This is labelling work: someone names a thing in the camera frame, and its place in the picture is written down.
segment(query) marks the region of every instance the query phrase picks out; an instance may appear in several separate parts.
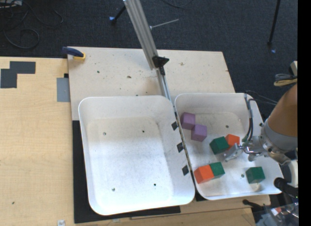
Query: black bracket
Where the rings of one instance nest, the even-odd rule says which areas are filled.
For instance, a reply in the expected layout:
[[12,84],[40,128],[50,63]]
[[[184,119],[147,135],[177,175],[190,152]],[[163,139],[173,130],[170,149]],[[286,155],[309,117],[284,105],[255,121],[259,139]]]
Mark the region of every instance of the black bracket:
[[155,67],[160,69],[161,75],[165,75],[163,66],[169,61],[169,59],[166,57],[153,56],[152,60]]

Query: green block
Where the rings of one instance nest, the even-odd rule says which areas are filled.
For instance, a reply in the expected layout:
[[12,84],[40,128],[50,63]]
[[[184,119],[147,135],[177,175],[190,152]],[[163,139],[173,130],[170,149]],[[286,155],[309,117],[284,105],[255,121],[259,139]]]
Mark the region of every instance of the green block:
[[221,164],[221,162],[216,162],[216,163],[212,163],[209,165],[213,171],[214,178],[221,177],[222,175],[225,174],[225,171],[224,171],[224,168],[223,168],[223,165]]
[[259,183],[266,178],[261,166],[249,168],[246,176],[249,184]]
[[214,154],[220,154],[229,148],[229,144],[224,136],[213,139],[209,145]]

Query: purple cube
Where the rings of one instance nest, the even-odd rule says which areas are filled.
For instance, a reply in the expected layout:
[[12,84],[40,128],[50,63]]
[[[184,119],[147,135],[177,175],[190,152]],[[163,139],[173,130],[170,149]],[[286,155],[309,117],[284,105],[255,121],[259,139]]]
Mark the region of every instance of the purple cube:
[[204,141],[207,137],[207,127],[205,125],[196,124],[191,130],[191,140]]
[[191,130],[195,125],[195,114],[184,112],[180,117],[180,124],[183,129]]

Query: orange block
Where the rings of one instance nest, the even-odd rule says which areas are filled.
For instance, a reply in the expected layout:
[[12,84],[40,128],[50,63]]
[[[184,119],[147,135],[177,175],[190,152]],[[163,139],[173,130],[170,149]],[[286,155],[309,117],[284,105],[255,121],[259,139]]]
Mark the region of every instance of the orange block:
[[196,182],[201,184],[214,178],[214,173],[210,165],[200,166],[194,171]]
[[225,137],[225,140],[228,142],[228,145],[232,147],[235,143],[240,144],[240,137],[232,134],[228,134]]

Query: tripod leg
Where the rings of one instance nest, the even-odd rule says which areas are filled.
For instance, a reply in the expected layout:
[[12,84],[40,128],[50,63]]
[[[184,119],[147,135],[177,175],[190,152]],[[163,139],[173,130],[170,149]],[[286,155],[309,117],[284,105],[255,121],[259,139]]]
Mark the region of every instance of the tripod leg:
[[122,9],[118,12],[118,14],[115,17],[109,17],[113,25],[117,23],[117,19],[121,16],[124,10],[125,10],[125,6],[122,7]]
[[274,29],[276,27],[276,19],[277,19],[277,14],[278,14],[278,9],[280,7],[280,3],[281,3],[281,0],[277,0],[276,11],[275,11],[275,14],[274,14],[273,25],[272,25],[272,29],[271,29],[271,32],[270,32],[270,37],[269,37],[268,45],[272,44],[272,37],[273,37]]

